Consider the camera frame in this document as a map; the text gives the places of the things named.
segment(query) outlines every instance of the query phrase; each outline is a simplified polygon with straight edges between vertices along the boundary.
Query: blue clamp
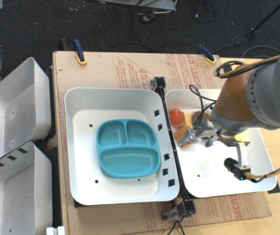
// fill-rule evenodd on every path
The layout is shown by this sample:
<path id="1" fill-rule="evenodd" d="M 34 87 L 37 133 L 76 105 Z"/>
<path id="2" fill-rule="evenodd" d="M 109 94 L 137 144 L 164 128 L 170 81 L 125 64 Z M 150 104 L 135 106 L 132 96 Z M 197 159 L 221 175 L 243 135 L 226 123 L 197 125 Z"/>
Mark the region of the blue clamp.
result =
<path id="1" fill-rule="evenodd" d="M 82 50 L 82 47 L 81 47 L 81 44 L 80 44 L 79 40 L 75 39 L 73 41 L 73 45 L 74 45 L 75 50 L 77 52 L 76 58 L 78 60 L 78 63 L 80 65 L 85 65 L 87 63 L 87 60 L 86 60 L 86 58 L 85 58 L 85 56 L 83 54 L 83 50 Z"/>
<path id="2" fill-rule="evenodd" d="M 216 63 L 216 59 L 214 58 L 214 56 L 212 55 L 212 53 L 207 49 L 205 48 L 204 46 L 202 45 L 199 45 L 197 47 L 197 50 L 198 50 L 198 53 L 202 54 L 205 56 L 205 60 L 208 61 L 209 63 L 211 64 L 215 64 Z"/>

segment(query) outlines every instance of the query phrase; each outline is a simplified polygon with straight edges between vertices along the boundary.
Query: computer mouse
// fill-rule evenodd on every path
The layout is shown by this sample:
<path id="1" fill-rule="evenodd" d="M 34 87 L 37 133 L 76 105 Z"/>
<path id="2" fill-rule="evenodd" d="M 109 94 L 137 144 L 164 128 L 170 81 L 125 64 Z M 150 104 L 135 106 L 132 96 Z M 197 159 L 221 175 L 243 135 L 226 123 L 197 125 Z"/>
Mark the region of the computer mouse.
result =
<path id="1" fill-rule="evenodd" d="M 155 19 L 155 14 L 153 12 L 144 12 L 140 17 L 140 22 L 143 24 L 147 24 L 148 22 L 151 22 L 153 19 Z"/>

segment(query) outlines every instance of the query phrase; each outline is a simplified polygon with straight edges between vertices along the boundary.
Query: blue plate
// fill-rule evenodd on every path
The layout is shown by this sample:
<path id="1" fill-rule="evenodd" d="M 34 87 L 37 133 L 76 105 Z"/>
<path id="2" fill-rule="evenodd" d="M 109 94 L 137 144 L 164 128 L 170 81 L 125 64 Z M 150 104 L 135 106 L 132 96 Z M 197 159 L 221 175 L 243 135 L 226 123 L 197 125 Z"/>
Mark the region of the blue plate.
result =
<path id="1" fill-rule="evenodd" d="M 114 178 L 145 177 L 161 164 L 156 136 L 144 121 L 115 119 L 102 123 L 96 147 L 102 171 Z"/>

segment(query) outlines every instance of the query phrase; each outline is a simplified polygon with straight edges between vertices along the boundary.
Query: white plastic tray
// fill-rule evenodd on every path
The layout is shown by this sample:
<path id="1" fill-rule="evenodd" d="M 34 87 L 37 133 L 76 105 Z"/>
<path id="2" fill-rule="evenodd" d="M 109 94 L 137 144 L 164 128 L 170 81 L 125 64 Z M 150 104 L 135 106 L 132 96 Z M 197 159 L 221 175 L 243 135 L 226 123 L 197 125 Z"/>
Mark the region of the white plastic tray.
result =
<path id="1" fill-rule="evenodd" d="M 220 90 L 199 90 L 200 94 L 217 99 Z M 165 96 L 167 110 L 178 108 L 185 114 L 200 111 L 200 99 L 190 90 L 172 90 Z M 273 166 L 258 128 L 251 128 L 242 134 L 244 141 L 249 141 L 247 162 L 255 175 L 264 175 L 273 171 Z M 187 190 L 195 197 L 212 197 L 238 193 L 272 190 L 277 178 L 271 177 L 259 183 L 240 181 L 224 166 L 226 158 L 238 160 L 235 147 L 227 147 L 221 142 L 214 142 L 206 148 L 201 139 L 186 148 L 176 143 L 181 171 Z"/>
<path id="2" fill-rule="evenodd" d="M 0 157 L 45 138 L 50 126 L 48 77 L 28 58 L 0 82 Z"/>
<path id="3" fill-rule="evenodd" d="M 0 234 L 43 235 L 52 226 L 51 173 L 32 142 L 0 159 Z"/>
<path id="4" fill-rule="evenodd" d="M 82 205 L 169 201 L 179 192 L 162 100 L 150 90 L 73 88 L 65 96 L 70 189 Z M 157 137 L 161 166 L 152 175 L 118 179 L 100 168 L 96 133 L 107 120 L 147 122 Z"/>

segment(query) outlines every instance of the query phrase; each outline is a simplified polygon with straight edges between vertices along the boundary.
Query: cardboard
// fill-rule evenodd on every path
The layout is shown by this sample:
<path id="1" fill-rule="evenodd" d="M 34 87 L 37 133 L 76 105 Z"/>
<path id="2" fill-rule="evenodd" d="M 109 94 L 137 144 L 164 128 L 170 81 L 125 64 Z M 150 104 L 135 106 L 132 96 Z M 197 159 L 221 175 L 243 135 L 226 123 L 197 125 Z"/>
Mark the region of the cardboard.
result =
<path id="1" fill-rule="evenodd" d="M 170 203 L 134 203 L 75 207 L 70 192 L 66 137 L 65 93 L 74 87 L 148 89 L 155 76 L 166 79 L 166 89 L 219 89 L 224 80 L 212 75 L 212 65 L 202 55 L 85 52 L 81 66 L 73 51 L 53 54 L 53 77 L 57 116 L 57 137 L 63 225 L 67 234 L 122 235 L 170 229 L 162 220 Z M 185 218 L 183 227 L 268 217 L 271 211 L 265 194 L 248 193 L 194 200 L 197 213 Z"/>

